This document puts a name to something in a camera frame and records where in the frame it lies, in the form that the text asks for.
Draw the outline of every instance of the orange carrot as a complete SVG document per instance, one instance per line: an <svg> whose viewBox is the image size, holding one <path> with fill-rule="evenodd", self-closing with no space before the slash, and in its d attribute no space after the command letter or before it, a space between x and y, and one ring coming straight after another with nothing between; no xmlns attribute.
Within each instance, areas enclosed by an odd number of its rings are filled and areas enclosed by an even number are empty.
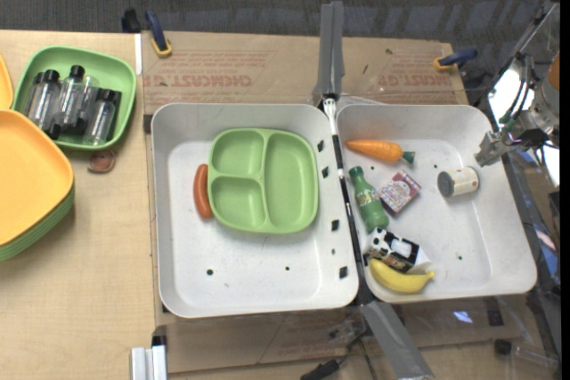
<svg viewBox="0 0 570 380"><path fill-rule="evenodd" d="M371 157L386 160L387 162L395 162L400 158L413 163L416 155L415 152L402 150L402 147L395 142L380 141L380 140L349 140L346 141L346 146L350 150L361 152Z"/></svg>
<svg viewBox="0 0 570 380"><path fill-rule="evenodd" d="M203 219L212 216L212 207L208 200L208 165L202 164L194 176L194 204Z"/></svg>

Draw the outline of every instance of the yellow banana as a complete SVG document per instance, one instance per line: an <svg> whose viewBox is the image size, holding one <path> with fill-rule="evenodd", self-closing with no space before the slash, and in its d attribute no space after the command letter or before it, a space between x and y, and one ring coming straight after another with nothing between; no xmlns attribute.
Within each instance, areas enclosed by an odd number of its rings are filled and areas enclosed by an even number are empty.
<svg viewBox="0 0 570 380"><path fill-rule="evenodd" d="M378 258L371 258L368 264L374 279L384 287L400 293L419 292L427 284L428 280L436 276L436 273L433 271L425 274L406 274L405 272L396 271Z"/></svg>

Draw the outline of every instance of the orange plate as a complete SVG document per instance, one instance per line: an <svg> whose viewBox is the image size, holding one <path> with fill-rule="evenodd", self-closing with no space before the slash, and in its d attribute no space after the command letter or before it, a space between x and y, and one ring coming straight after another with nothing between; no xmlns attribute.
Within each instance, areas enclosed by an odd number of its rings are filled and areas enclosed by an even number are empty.
<svg viewBox="0 0 570 380"><path fill-rule="evenodd" d="M0 54L0 109L9 109L12 105L14 92L10 83L10 75L8 69Z"/></svg>
<svg viewBox="0 0 570 380"><path fill-rule="evenodd" d="M0 109L0 246L33 228L71 191L73 168L17 111Z"/></svg>

